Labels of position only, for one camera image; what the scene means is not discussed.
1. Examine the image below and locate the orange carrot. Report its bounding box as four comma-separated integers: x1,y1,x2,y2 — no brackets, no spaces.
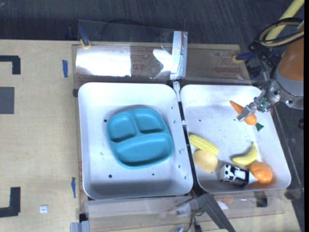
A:
229,100,265,132

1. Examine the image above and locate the yellow corn cob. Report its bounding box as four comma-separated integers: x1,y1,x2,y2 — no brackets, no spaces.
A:
188,133,220,156

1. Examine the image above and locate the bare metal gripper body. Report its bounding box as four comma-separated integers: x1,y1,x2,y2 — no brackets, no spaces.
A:
253,81,305,114

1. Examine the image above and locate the yellow lemon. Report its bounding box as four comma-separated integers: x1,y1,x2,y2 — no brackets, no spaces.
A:
193,149,219,174

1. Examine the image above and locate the yellow banana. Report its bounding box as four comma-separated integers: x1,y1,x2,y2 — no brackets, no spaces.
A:
231,142,259,166

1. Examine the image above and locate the thin black and white rod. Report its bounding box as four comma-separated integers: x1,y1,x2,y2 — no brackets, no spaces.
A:
172,80,197,195

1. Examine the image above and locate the white plastic tray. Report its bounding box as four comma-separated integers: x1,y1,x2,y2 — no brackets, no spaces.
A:
77,82,194,200
180,84,292,195

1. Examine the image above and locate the orange bread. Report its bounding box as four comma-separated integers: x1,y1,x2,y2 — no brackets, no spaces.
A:
249,162,274,185

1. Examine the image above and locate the blue divided plate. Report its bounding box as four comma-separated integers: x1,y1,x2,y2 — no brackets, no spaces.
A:
106,108,175,170

